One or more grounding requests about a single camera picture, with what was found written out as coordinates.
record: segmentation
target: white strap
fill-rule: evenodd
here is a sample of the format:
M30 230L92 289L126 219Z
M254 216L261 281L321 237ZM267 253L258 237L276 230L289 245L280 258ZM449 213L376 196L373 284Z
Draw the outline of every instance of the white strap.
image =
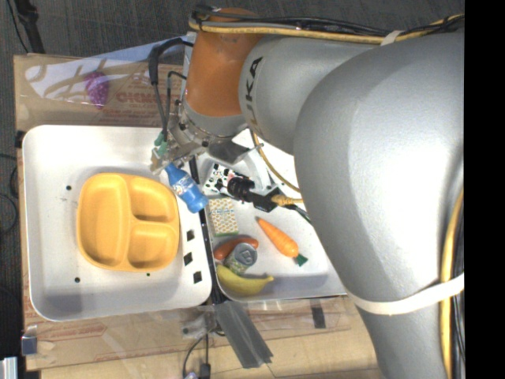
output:
M421 292L417 292L415 295L394 302L371 302L361 299L349 291L347 291L347 294L357 307L366 312L392 316L394 314L411 313L424 309L427 306L457 295L463 289L465 289L465 273L450 281L438 283Z
M396 37L400 35L403 31L393 31L389 34L386 35L386 37L383 39L382 43L380 44L381 47L384 45L388 45L389 43L393 43L396 40Z

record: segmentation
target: black metal stand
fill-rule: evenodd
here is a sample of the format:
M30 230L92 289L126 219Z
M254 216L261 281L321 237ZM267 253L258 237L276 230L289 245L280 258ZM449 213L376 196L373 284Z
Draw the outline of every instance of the black metal stand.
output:
M46 51L42 45L39 29L36 25L39 19L37 8L30 3L30 0L14 0L14 3L16 4L17 15L20 22L26 30L32 51L38 54L45 54Z

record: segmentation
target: toy carrot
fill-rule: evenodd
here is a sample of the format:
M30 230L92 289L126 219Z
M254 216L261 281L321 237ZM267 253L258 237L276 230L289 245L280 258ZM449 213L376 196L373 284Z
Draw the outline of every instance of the toy carrot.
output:
M258 224L281 254L294 258L300 267L307 262L308 259L299 254L298 244L290 236L261 218L258 218Z
M248 243L255 249L257 249L259 245L258 241L252 237L232 238L231 240L219 245L219 247L214 250L214 258L216 260L224 260L238 245L238 243Z

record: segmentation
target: blue bottle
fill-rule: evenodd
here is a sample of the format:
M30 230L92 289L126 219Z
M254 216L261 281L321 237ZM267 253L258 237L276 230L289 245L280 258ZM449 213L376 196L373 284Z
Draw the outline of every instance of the blue bottle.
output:
M191 213L197 213L208 204L208 198L205 197L195 183L195 180L184 170L175 167L170 163L165 167L168 174L168 182L175 193L188 205Z

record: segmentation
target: gray can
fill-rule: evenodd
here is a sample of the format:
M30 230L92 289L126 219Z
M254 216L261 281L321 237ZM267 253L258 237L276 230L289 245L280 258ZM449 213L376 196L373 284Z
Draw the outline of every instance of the gray can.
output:
M242 275L247 268L254 265L258 258L256 249L248 243L238 243L226 257L224 265L237 275Z

